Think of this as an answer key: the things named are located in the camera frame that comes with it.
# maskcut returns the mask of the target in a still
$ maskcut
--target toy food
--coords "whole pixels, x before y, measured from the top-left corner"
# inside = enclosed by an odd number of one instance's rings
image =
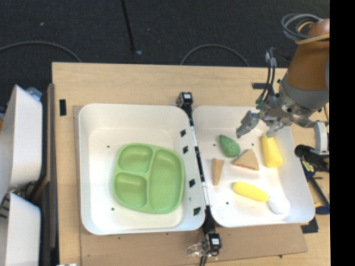
[[[236,141],[234,141],[232,138],[229,138],[225,135],[219,135],[218,140],[219,140],[222,152],[226,157],[239,156],[240,146]]]
[[[259,162],[257,161],[256,155],[252,149],[247,150],[243,155],[237,158],[233,165],[250,168],[251,170],[258,171]]]
[[[259,202],[267,202],[269,199],[268,194],[264,190],[246,182],[235,182],[233,184],[233,190],[239,195]]]
[[[280,167],[283,164],[283,159],[274,137],[263,136],[261,142],[264,152],[265,165],[267,167]]]
[[[286,214],[291,207],[289,200],[284,196],[271,196],[267,204],[275,214]]]
[[[223,164],[224,160],[212,159],[212,182],[214,186],[217,186],[220,181]]]

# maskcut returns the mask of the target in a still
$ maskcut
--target wooden table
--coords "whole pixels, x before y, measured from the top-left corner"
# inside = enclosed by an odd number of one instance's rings
[[[285,69],[276,70],[282,78]],[[172,105],[183,91],[194,106],[254,106],[260,94],[251,83],[266,81],[266,68],[214,66],[53,63],[55,166],[58,196],[59,259],[78,265],[190,265],[186,247],[202,231],[94,236],[79,214],[75,160],[76,106],[88,103]],[[325,120],[324,113],[315,119]],[[295,144],[315,145],[313,130],[291,126]],[[319,185],[329,196],[329,174]],[[320,201],[311,189],[315,202]],[[207,261],[227,265],[330,265],[330,216],[316,215],[318,233],[303,235],[297,224],[218,228],[224,246]]]

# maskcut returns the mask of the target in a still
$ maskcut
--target yellow corn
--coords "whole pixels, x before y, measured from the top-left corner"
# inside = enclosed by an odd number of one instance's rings
[[[259,202],[267,202],[269,198],[268,194],[264,190],[246,182],[235,182],[233,184],[233,190],[240,195]]]
[[[262,137],[262,148],[264,151],[265,164],[267,167],[279,167],[283,159],[273,137]]]

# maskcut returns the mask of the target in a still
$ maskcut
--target black cable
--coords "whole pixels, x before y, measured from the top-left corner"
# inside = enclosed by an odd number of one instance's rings
[[[277,48],[273,48],[275,53],[277,53],[279,56],[283,57],[286,61],[290,62],[292,60],[291,56],[286,56],[282,54]]]
[[[292,13],[287,14],[281,18],[281,27],[283,33],[287,38],[294,40],[297,44],[305,44],[309,42],[324,42],[329,41],[329,34],[321,35],[305,35],[301,33],[300,29],[306,24],[314,24],[321,21],[320,17],[312,14],[299,14]],[[293,30],[290,29],[290,25],[298,21]]]
[[[232,53],[234,53],[235,55],[237,55],[244,63],[245,65],[247,65],[248,67],[250,67],[249,63],[246,61],[246,59],[241,55],[239,54],[237,51],[229,48],[229,47],[226,47],[224,45],[219,45],[219,44],[203,44],[203,45],[200,45],[198,47],[195,47],[194,49],[192,49],[191,51],[189,51],[185,56],[184,58],[182,59],[182,61],[180,62],[180,65],[183,65],[186,61],[186,59],[192,54],[194,53],[195,51],[201,49],[201,48],[206,48],[206,47],[217,47],[217,48],[222,48],[222,49],[225,49],[225,50],[228,50]]]
[[[11,49],[14,47],[18,47],[18,46],[23,46],[23,45],[47,45],[47,46],[51,46],[51,47],[56,47],[59,48],[65,52],[67,52],[68,54],[70,54],[72,57],[74,57],[78,62],[82,62],[81,59],[71,50],[69,50],[68,48],[61,46],[57,43],[52,43],[52,42],[43,42],[40,40],[34,40],[34,41],[28,41],[28,42],[18,42],[18,43],[13,43],[10,45],[6,45],[4,47],[0,48],[0,52],[5,51],[7,49]]]
[[[123,10],[123,16],[124,16],[124,19],[125,19],[125,22],[126,22],[127,31],[128,31],[128,37],[129,37],[129,42],[130,42],[130,45],[131,45],[131,51],[134,53],[134,52],[136,52],[136,48],[135,48],[135,45],[134,45],[133,34],[132,34],[132,29],[131,29],[131,22],[129,21],[126,2],[125,2],[125,0],[120,0],[120,1],[121,1],[122,10]]]
[[[207,254],[205,254],[205,255],[203,255],[203,256],[201,257],[200,266],[205,266],[205,265],[206,265],[207,258],[208,258]]]
[[[270,95],[270,89],[273,87],[273,82],[275,81],[275,70],[276,70],[276,59],[273,57],[273,51],[275,48],[271,47],[270,49],[267,50],[266,54],[268,55],[267,57],[267,81],[266,85],[264,87],[264,90],[262,92],[262,95],[267,91],[266,96],[264,97],[263,101],[266,101],[268,96]]]

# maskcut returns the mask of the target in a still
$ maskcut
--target green broccoli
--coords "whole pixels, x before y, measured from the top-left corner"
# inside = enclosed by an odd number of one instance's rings
[[[240,146],[236,141],[234,141],[232,138],[229,138],[225,135],[219,135],[218,140],[222,148],[223,154],[226,157],[239,156]]]

